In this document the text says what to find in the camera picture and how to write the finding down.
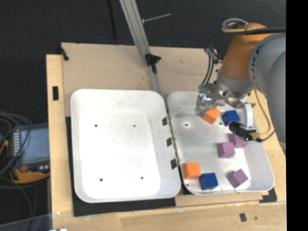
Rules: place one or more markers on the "pale wood board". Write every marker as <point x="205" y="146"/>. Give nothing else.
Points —
<point x="108" y="68"/>

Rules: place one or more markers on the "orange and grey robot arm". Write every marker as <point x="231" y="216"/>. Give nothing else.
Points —
<point x="262" y="64"/>

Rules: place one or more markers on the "white plastic tray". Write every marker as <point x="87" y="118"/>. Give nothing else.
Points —
<point x="118" y="148"/>
<point x="202" y="150"/>

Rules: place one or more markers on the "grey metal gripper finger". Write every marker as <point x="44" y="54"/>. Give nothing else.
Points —
<point x="219" y="103"/>
<point x="201" y="107"/>

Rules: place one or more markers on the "orange cube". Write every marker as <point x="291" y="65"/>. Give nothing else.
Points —
<point x="211" y="116"/>
<point x="191" y="170"/>

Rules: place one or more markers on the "black cylinder on white bracket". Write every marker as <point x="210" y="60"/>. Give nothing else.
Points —
<point x="241" y="129"/>

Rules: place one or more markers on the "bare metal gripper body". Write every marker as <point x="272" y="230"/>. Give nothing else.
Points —
<point x="222" y="94"/>

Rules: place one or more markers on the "blue cube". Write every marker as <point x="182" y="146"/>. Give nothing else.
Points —
<point x="208" y="181"/>
<point x="230" y="117"/>

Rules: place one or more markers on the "purple cube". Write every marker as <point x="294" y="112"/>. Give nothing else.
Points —
<point x="237" y="178"/>
<point x="225" y="150"/>
<point x="237" y="142"/>

